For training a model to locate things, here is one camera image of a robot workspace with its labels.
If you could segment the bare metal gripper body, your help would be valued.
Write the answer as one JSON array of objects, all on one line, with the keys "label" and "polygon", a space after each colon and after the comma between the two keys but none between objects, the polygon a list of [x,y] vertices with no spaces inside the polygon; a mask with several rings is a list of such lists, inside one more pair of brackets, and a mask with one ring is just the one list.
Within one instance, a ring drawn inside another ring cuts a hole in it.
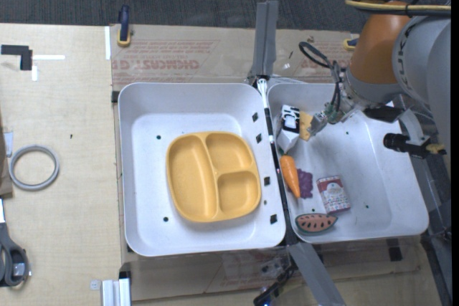
[{"label": "bare metal gripper body", "polygon": [[362,111],[364,106],[360,100],[355,100],[351,95],[335,95],[331,102],[325,104],[323,114],[327,124],[344,123],[357,111]]}]

